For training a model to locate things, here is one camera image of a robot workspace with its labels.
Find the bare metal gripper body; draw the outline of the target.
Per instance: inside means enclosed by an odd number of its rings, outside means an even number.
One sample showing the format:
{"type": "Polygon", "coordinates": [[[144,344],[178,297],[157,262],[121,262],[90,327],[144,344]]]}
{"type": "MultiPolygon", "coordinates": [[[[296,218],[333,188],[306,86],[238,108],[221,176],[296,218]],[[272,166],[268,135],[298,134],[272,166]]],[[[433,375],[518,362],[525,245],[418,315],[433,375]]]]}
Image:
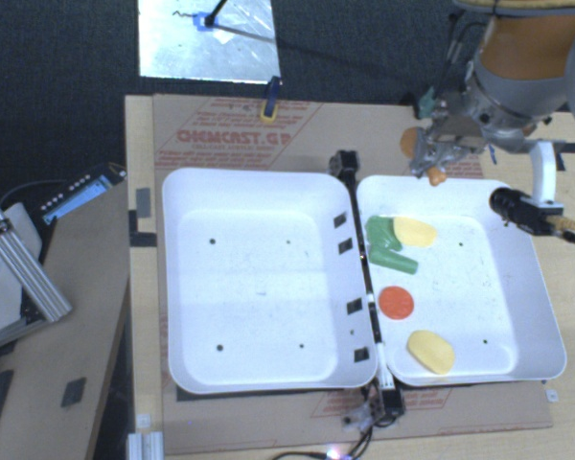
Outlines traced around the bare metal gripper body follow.
{"type": "Polygon", "coordinates": [[[431,148],[438,154],[479,153],[487,146],[524,150],[526,137],[549,111],[520,110],[482,91],[451,91],[437,97],[431,112],[431,148]]]}

